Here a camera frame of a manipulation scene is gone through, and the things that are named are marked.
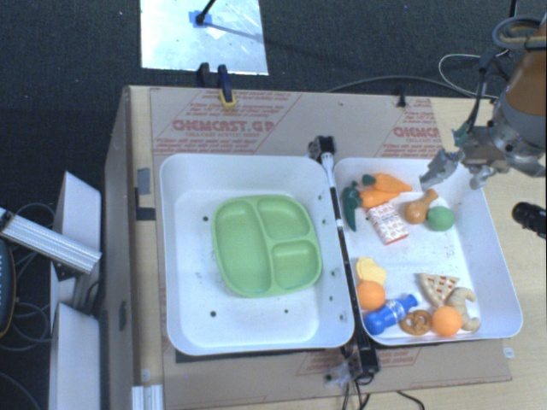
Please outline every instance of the pretzel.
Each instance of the pretzel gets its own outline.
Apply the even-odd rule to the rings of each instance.
[[[431,314],[426,310],[415,310],[399,322],[401,329],[412,336],[422,336],[431,330]]]

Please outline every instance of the black carpet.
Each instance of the black carpet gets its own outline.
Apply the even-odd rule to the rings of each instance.
[[[234,76],[232,82],[241,89],[326,91],[389,74],[440,80],[442,56],[481,54],[491,46],[491,30],[509,15],[510,1],[259,0],[270,75]],[[545,3],[519,0],[518,13],[542,17]],[[122,87],[193,86],[192,73],[140,67],[139,15],[139,0],[0,0],[1,207],[54,207],[65,171],[101,190]],[[501,64],[510,72],[517,59],[505,57]],[[445,69],[473,91],[475,64],[453,60]],[[353,91],[391,94],[399,85],[379,82]],[[503,81],[491,77],[489,92],[497,95],[502,88]],[[460,97],[422,83],[406,84],[406,92]],[[22,302],[48,303],[46,268],[47,261],[28,267],[21,277]],[[33,336],[40,334],[39,317],[22,319]],[[3,342],[28,343],[13,335]],[[0,372],[47,408],[48,343],[22,353],[0,348]],[[31,405],[0,375],[0,409]]]

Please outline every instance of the orange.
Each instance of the orange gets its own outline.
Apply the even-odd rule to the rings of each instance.
[[[377,310],[385,304],[385,290],[376,281],[362,281],[357,285],[359,305],[365,310]]]
[[[433,313],[432,328],[440,336],[453,336],[462,328],[462,316],[448,305],[439,307]]]

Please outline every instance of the green plate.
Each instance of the green plate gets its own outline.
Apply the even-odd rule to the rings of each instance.
[[[213,216],[216,260],[226,284],[242,296],[302,290],[321,275],[321,251],[306,209],[282,195],[223,202]]]

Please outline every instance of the blue toy bottle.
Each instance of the blue toy bottle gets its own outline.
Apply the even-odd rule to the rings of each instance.
[[[365,327],[372,336],[384,332],[388,326],[400,322],[408,314],[412,307],[416,307],[421,302],[421,295],[413,293],[401,299],[392,299],[385,305],[365,316]]]

